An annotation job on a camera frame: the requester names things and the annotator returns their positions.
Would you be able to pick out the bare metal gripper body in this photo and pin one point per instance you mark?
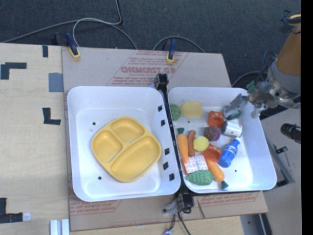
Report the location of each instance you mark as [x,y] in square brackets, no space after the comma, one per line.
[265,97]

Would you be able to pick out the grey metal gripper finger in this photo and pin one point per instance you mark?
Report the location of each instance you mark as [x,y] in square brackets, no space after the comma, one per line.
[256,110]
[236,104]

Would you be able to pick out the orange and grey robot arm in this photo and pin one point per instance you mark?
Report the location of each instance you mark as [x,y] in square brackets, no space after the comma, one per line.
[289,50]

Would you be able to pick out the green toy piece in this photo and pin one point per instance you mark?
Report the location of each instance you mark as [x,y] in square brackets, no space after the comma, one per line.
[234,116]

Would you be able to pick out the orange carton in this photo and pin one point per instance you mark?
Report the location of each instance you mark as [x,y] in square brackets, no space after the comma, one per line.
[212,153]
[215,119]

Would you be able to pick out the white can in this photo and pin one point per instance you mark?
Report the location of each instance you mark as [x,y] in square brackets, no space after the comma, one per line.
[233,130]

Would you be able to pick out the purple and brown doughnut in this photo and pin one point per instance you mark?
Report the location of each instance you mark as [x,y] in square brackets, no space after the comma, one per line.
[211,133]

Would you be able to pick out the yellow toy potato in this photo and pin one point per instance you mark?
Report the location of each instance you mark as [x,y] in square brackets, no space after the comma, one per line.
[192,109]

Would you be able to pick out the white plastic tray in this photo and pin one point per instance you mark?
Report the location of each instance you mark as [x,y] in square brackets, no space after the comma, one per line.
[254,155]
[83,143]

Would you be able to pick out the blue bottle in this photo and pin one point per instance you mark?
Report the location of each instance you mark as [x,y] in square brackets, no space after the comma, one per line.
[228,153]

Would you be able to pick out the yellow ball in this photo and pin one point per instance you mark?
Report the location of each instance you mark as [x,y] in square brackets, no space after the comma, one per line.
[201,143]

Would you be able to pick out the brown sausage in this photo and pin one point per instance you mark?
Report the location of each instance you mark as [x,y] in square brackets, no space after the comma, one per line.
[191,143]

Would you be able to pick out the green broccoli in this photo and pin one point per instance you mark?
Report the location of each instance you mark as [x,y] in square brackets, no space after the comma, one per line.
[175,112]

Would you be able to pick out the orange carrot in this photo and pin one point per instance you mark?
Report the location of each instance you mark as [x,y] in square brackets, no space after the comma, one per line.
[216,171]
[182,144]

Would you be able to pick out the white and orange packet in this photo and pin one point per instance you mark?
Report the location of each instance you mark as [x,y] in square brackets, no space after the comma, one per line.
[195,164]

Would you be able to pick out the thin black rod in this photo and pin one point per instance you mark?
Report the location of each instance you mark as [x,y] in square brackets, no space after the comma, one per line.
[174,146]

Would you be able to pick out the green grapes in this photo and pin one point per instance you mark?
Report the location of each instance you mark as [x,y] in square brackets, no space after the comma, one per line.
[200,177]

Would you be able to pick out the yellow divided plate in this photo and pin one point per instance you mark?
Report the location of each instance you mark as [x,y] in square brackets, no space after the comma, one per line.
[127,150]

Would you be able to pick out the brown cardboard board, red print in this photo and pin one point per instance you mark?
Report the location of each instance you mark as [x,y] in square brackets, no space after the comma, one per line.
[97,67]

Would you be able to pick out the black cylinder on white bracket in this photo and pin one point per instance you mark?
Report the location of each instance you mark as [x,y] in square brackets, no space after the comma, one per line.
[291,131]

